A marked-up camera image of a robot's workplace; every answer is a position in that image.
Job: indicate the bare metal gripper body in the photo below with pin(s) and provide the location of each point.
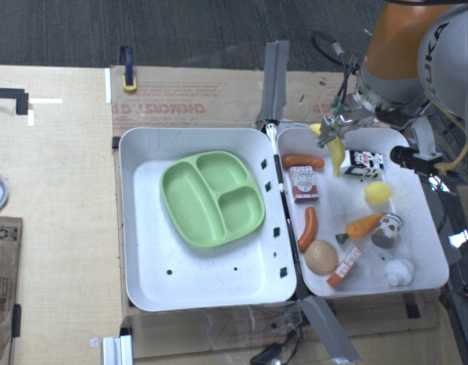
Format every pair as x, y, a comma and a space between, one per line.
361, 117

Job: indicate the black cylinder on white bracket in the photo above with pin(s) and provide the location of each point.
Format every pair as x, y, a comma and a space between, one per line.
408, 157

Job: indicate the yellow banana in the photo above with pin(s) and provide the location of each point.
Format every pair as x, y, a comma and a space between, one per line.
336, 152

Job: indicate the brown paper bag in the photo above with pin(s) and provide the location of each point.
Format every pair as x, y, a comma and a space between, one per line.
3, 280

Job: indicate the orange sausage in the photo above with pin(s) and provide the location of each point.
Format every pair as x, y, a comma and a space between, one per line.
309, 228
303, 161

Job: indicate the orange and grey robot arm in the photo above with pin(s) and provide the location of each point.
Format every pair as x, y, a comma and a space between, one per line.
401, 36

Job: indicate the brown bread roll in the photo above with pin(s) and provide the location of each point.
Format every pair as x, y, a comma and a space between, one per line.
320, 258

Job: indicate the white plastic tray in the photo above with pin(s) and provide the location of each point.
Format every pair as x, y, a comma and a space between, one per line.
416, 219
203, 276

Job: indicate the white tape roll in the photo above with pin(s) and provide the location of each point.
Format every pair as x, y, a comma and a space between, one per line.
4, 194

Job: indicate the green divided plate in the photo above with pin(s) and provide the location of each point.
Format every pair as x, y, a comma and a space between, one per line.
203, 200

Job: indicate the orange and white packet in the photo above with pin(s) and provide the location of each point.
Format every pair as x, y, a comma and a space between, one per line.
344, 267

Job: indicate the brown cardboard board red print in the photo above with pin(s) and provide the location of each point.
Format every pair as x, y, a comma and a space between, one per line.
188, 101

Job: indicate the grey can with strawberry print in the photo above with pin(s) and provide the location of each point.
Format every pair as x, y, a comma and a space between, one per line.
386, 231

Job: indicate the yellow lemon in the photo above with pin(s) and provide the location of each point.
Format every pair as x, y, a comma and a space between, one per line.
377, 192

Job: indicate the orange carrot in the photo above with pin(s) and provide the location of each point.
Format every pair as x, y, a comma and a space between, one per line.
361, 226

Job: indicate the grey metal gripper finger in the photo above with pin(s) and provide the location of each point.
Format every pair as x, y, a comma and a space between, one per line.
344, 130
325, 137

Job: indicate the black and white milk carton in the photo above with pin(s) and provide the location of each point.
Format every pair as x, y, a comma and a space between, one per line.
365, 161

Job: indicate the red and white carton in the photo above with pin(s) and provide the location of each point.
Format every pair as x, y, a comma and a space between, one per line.
303, 185

